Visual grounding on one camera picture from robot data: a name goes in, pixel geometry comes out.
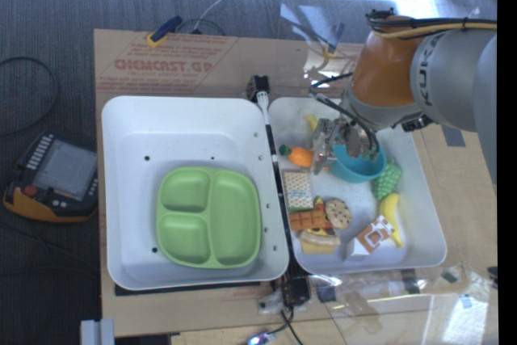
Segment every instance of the small box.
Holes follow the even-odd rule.
[[[394,231],[395,229],[386,218],[379,215],[361,233],[348,242],[346,259],[363,259],[369,256]]]
[[[313,195],[310,189],[309,173],[284,171],[282,173],[286,205],[289,210],[313,208]]]

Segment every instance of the blue bowl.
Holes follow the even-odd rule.
[[[330,164],[330,171],[349,183],[364,183],[379,177],[386,167],[386,155],[382,147],[375,161],[365,160],[363,156],[352,158],[345,145],[335,145],[337,160]]]

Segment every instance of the controller screen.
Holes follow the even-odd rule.
[[[53,188],[74,200],[81,201],[90,188],[97,169],[94,151],[55,140],[34,179],[39,188]]]

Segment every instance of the toy banana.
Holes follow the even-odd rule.
[[[314,118],[314,115],[307,115],[305,119],[310,123],[310,128],[314,131],[317,127],[317,120]]]
[[[395,219],[395,209],[398,204],[398,193],[391,192],[380,201],[379,214],[386,217],[389,224],[393,226],[395,231],[390,234],[390,237],[395,241],[397,247],[403,247],[404,242],[401,240],[400,232],[398,231],[397,220]]]

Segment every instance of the gray carpet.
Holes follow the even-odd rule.
[[[169,18],[197,19],[216,0],[0,0],[0,60],[32,57],[57,76],[59,95],[37,64],[0,66],[0,187],[18,156],[43,129],[95,144],[93,83],[95,28],[151,31]],[[364,15],[394,7],[422,17],[497,18],[497,0],[224,0],[204,16],[227,36],[297,39],[280,24],[296,19],[327,36],[345,23],[343,41],[362,43]],[[214,26],[200,25],[214,34]],[[21,132],[7,134],[23,128]],[[46,225],[0,208],[0,343],[75,344],[79,324],[98,319],[97,218],[76,225]]]

